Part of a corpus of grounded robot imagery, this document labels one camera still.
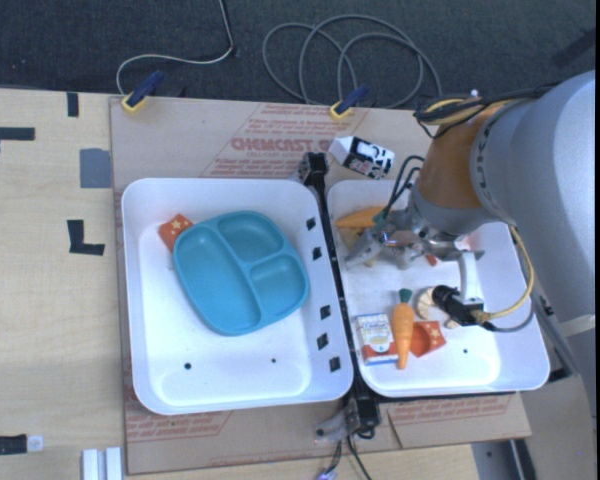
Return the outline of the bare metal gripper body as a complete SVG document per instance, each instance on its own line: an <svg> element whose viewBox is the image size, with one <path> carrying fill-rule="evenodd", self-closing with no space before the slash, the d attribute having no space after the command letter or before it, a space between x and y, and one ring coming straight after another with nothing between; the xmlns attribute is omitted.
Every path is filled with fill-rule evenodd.
<svg viewBox="0 0 600 480"><path fill-rule="evenodd" d="M469 237L468 234L449 234L427 226L414 228L409 220L391 218L378 221L378 233L378 240L384 247L430 255L440 261L458 260L467 251Z"/></svg>

